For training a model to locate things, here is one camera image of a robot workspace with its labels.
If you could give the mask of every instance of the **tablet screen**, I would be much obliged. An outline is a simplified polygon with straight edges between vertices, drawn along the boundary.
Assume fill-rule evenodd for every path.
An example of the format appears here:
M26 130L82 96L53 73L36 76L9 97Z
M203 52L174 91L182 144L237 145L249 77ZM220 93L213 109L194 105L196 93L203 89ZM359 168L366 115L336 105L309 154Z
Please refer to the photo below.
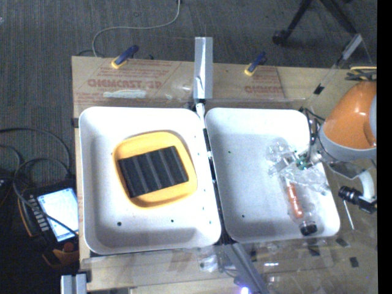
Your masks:
M38 196L38 202L49 216L65 224L71 230L78 231L78 201L72 188ZM58 242L75 236L56 221L51 219L48 221Z

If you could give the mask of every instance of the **clear plastic bottle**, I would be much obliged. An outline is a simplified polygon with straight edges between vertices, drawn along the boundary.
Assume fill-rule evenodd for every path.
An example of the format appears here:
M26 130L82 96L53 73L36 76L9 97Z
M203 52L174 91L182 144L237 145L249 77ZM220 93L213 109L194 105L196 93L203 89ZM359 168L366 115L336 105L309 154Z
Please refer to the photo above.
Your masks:
M300 232L308 236L317 232L316 207L309 197L297 191L295 182L280 176L281 188L284 193L288 215L298 224Z

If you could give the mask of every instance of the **black ribbed pad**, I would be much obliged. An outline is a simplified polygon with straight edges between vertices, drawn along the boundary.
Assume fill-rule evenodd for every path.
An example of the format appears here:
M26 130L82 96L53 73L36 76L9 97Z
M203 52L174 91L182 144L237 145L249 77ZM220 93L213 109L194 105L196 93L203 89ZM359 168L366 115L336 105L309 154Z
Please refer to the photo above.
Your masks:
M189 179L174 146L120 159L118 164L131 198Z

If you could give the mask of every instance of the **bottle cap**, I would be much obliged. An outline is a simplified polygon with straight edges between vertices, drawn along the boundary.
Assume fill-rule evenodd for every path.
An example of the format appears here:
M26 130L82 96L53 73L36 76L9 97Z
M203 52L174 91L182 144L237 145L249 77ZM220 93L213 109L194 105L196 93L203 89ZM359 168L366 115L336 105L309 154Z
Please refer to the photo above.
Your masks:
M317 232L317 225L313 221L304 221L300 224L300 230L302 235L307 236Z

